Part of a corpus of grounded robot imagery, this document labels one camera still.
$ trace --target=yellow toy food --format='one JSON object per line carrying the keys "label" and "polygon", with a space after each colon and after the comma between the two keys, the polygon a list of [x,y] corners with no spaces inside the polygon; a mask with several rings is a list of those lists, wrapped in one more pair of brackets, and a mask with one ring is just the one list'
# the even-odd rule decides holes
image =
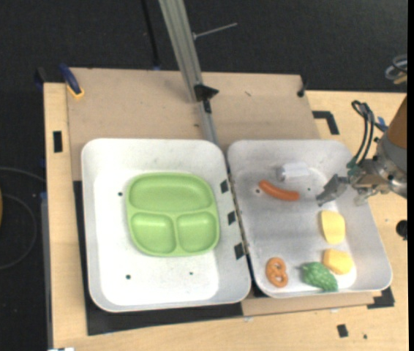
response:
{"label": "yellow toy food", "polygon": [[335,274],[347,274],[354,265],[352,257],[347,252],[337,249],[324,251],[323,264]]}
{"label": "yellow toy food", "polygon": [[329,244],[339,244],[345,238],[345,219],[334,211],[321,211],[320,223]]}

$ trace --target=wire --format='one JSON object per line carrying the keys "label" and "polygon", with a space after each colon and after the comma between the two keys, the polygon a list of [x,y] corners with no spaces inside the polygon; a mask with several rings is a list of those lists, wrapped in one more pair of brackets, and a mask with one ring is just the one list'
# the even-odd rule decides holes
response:
{"label": "wire", "polygon": [[[362,105],[362,103],[359,102],[358,100],[355,100],[354,102],[352,102],[352,107],[353,107],[353,109],[355,110],[356,113],[358,113],[361,117],[365,118],[364,114],[360,111],[359,108],[354,106],[353,103],[356,103],[357,105]],[[373,123],[374,123],[375,127],[377,127],[381,132],[385,132],[388,129],[388,127],[386,125],[377,123],[374,118],[373,118]]]}
{"label": "wire", "polygon": [[0,265],[0,271],[7,269],[7,268],[11,268],[14,265],[17,265],[18,263],[20,263],[23,259],[25,259],[29,253],[32,251],[35,242],[37,241],[37,235],[38,235],[38,224],[37,224],[37,220],[34,218],[33,215],[33,211],[30,209],[30,207],[28,207],[26,205],[26,203],[24,203],[22,200],[18,199],[15,196],[12,195],[2,195],[3,197],[6,197],[8,199],[14,200],[16,203],[20,204],[21,206],[23,206],[26,211],[28,212],[29,216],[31,217],[31,222],[33,224],[33,236],[31,237],[31,243],[28,246],[28,248],[26,249],[26,251],[17,259],[13,260],[10,263],[7,264],[3,264]]}
{"label": "wire", "polygon": [[[358,113],[360,116],[364,119],[365,124],[365,130],[363,134],[363,140],[361,141],[360,148],[358,149],[358,152],[353,157],[353,160],[351,162],[351,165],[354,164],[361,165],[363,161],[365,160],[366,156],[368,156],[369,148],[373,141],[373,134],[375,133],[375,115],[368,104],[359,102],[358,100],[355,100],[352,102],[352,108]],[[358,161],[358,158],[363,151],[363,156],[360,158],[360,161]]]}
{"label": "wire", "polygon": [[367,136],[368,136],[368,120],[366,119],[366,117],[364,116],[364,114],[361,112],[359,106],[361,106],[361,102],[359,102],[358,100],[355,100],[352,102],[352,108],[356,111],[356,113],[358,113],[360,116],[362,116],[364,118],[364,124],[365,124],[365,130],[363,133],[363,140],[361,141],[360,144],[360,148],[358,149],[357,153],[355,154],[355,156],[353,157],[354,161],[356,162],[361,154],[361,152],[363,151],[363,148],[366,144],[366,140],[367,140]]}
{"label": "wire", "polygon": [[40,177],[39,175],[27,172],[26,170],[16,169],[14,167],[0,167],[0,171],[7,171],[7,172],[12,172],[12,173],[23,174],[25,176],[36,179],[37,181],[41,181],[43,183],[46,183],[46,180],[43,177]]}
{"label": "wire", "polygon": [[399,55],[392,59],[392,66],[399,70],[400,72],[403,72],[408,75],[408,59],[407,55]]}
{"label": "wire", "polygon": [[150,39],[150,44],[151,44],[151,49],[152,49],[152,61],[153,61],[154,69],[158,70],[161,67],[161,63],[160,63],[160,58],[158,54],[157,41],[155,40],[154,30],[152,28],[151,21],[150,21],[150,15],[148,13],[147,1],[140,0],[140,4],[142,5],[143,17],[146,20],[148,38]]}
{"label": "wire", "polygon": [[365,160],[366,156],[368,155],[369,147],[371,146],[371,143],[373,141],[373,134],[375,132],[375,115],[373,114],[372,110],[369,109],[368,104],[364,103],[364,105],[366,106],[366,109],[368,110],[366,120],[369,122],[370,128],[369,128],[368,143],[366,144],[365,152],[363,153],[363,156],[361,157],[361,160],[358,163],[358,165],[361,165],[363,161]]}

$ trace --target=wooden board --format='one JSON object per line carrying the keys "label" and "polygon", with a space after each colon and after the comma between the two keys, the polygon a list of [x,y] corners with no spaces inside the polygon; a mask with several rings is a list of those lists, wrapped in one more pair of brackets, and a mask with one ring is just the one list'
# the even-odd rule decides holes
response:
{"label": "wooden board", "polygon": [[[280,97],[274,92],[272,90],[271,94],[275,100],[279,100]],[[330,110],[333,113],[341,132],[339,136],[331,135],[326,122],[318,120],[317,129],[321,136],[341,140],[350,150],[358,147],[363,131],[361,118],[350,107],[353,99],[368,102],[377,116],[389,122],[404,98],[401,94],[327,91],[309,91],[307,95],[311,109]],[[78,351],[96,351],[103,347],[108,350],[126,350],[128,347],[134,350],[408,350],[407,243],[395,233],[396,223],[407,218],[407,201],[396,195],[381,195],[370,200],[394,272],[391,284],[396,300],[394,307],[368,310],[363,305],[340,310],[311,310],[308,303],[307,307],[294,306],[293,313],[266,316],[257,315],[257,309],[249,307],[249,313],[255,314],[253,318],[166,325],[87,336],[72,192],[67,97],[64,85],[45,84],[54,347],[75,347]],[[222,123],[217,119],[216,123],[220,133]],[[61,131],[64,138],[62,152],[58,153],[53,149],[55,131]],[[336,306],[346,307],[345,301]],[[337,330],[337,326],[342,324],[345,324],[349,333],[343,338]]]}
{"label": "wooden board", "polygon": [[[72,68],[85,94],[67,93],[72,178],[80,152],[98,137],[203,139],[195,102],[179,72]],[[206,73],[220,147],[240,139],[318,138],[299,75]]]}

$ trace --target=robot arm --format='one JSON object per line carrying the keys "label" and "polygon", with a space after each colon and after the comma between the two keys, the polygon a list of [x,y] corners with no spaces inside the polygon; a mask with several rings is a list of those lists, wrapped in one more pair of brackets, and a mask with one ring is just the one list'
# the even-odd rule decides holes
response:
{"label": "robot arm", "polygon": [[319,206],[335,200],[348,185],[351,185],[358,193],[355,198],[357,205],[364,204],[370,196],[389,192],[407,199],[407,97],[399,107],[389,128],[377,141],[376,153],[371,159],[367,159],[366,154],[372,140],[374,116],[366,105],[358,103],[358,106],[361,108],[362,116],[370,125],[366,150],[362,159],[357,162],[366,142],[367,128],[365,128],[365,138],[360,150],[347,165],[349,168],[347,177],[335,175],[331,178],[324,186],[324,191],[316,197]]}

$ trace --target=metal rod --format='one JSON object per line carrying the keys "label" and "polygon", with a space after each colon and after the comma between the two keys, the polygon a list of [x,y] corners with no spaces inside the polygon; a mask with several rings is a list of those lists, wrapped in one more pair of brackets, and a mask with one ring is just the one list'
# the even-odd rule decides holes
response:
{"label": "metal rod", "polygon": [[163,18],[170,35],[171,45],[176,61],[189,90],[191,101],[199,104],[199,114],[204,138],[218,145],[217,132],[210,113],[198,102],[194,87],[203,84],[199,59],[192,38],[192,31],[187,19],[184,0],[158,0],[162,8]]}
{"label": "metal rod", "polygon": [[230,23],[229,25],[217,27],[216,29],[201,32],[200,34],[196,34],[195,32],[193,32],[192,38],[196,40],[197,38],[204,37],[205,35],[213,34],[221,30],[226,30],[226,29],[229,29],[230,27],[235,27],[237,25],[238,25],[238,22],[234,22],[234,23]]}

